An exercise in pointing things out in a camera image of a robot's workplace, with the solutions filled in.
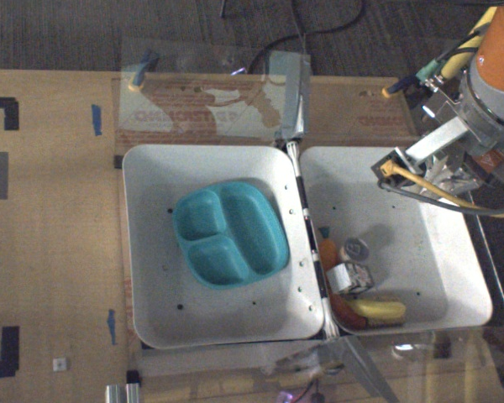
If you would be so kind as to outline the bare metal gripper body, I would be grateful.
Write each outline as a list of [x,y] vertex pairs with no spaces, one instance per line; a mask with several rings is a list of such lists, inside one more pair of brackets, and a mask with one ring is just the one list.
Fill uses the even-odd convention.
[[422,138],[428,181],[453,195],[504,184],[504,122],[487,106],[438,89],[423,111],[436,125]]

